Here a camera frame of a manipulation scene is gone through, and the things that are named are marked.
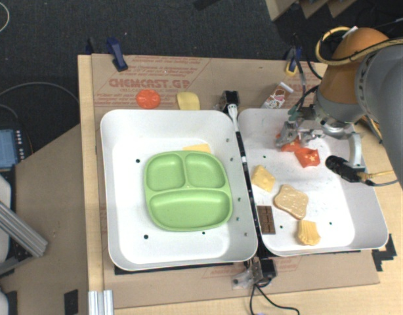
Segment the green plate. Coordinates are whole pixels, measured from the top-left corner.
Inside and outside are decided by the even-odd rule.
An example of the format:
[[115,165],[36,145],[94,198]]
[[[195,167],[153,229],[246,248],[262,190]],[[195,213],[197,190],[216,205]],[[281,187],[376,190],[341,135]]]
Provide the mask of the green plate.
[[152,156],[144,168],[144,191],[152,220],[166,230],[215,228],[232,214],[228,177],[210,153],[176,151]]

